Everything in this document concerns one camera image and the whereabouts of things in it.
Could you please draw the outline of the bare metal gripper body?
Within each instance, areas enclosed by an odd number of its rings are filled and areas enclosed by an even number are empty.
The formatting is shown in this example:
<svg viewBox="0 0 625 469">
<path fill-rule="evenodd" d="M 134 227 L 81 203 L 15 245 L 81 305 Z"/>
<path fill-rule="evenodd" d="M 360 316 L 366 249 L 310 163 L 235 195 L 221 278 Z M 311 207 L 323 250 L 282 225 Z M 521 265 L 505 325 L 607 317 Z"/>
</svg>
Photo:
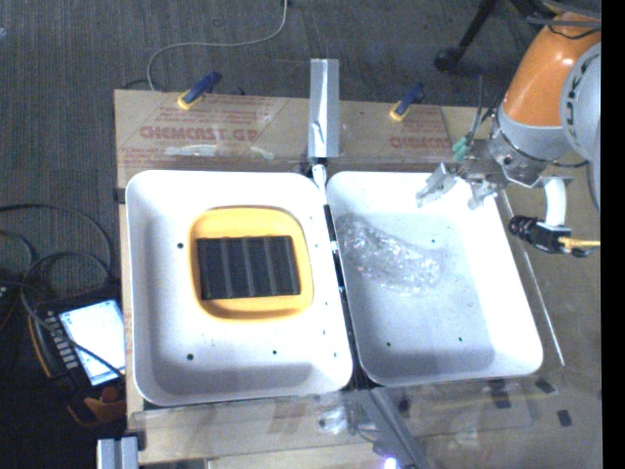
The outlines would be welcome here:
<svg viewBox="0 0 625 469">
<path fill-rule="evenodd" d="M 533 187 L 548 162 L 511 146 L 505 138 L 462 138 L 453 145 L 457 175 L 473 185 L 504 189 L 510 183 Z"/>
</svg>

